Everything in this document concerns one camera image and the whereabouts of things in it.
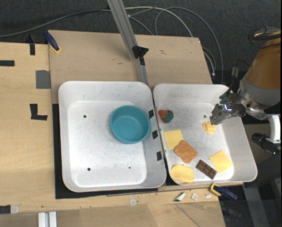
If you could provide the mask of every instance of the white tray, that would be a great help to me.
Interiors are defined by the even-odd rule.
[[[202,123],[210,120],[215,104],[220,102],[219,96],[227,89],[224,85],[159,84],[153,90],[156,111],[168,109],[174,113],[174,118],[169,123],[162,122],[158,117],[168,170],[176,164],[192,168],[193,185],[250,182],[257,176],[256,163],[241,118],[224,120],[222,124],[216,125],[217,130],[212,135],[202,128]],[[169,150],[167,147],[163,132],[176,129],[181,130],[184,140],[198,152],[198,156],[189,164],[177,156],[173,149]],[[227,154],[233,167],[222,174],[217,173],[212,180],[195,166],[201,159],[214,168],[209,156],[219,150]],[[180,185],[191,185],[173,180]]]
[[[149,114],[151,132],[136,144],[113,136],[109,119],[122,105]],[[141,82],[69,81],[59,88],[62,178],[74,192],[142,189],[166,179],[150,88]]]

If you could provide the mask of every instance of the teal bowl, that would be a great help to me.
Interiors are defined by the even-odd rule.
[[[110,127],[115,138],[124,144],[143,141],[150,133],[150,119],[138,107],[118,107],[110,118]]]

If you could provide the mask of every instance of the brown chocolate bar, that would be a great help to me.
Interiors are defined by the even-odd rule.
[[[207,175],[210,179],[213,179],[217,174],[217,171],[215,169],[211,168],[202,160],[199,160],[199,162],[196,165],[196,168],[200,170],[202,173],[204,173],[205,175]]]

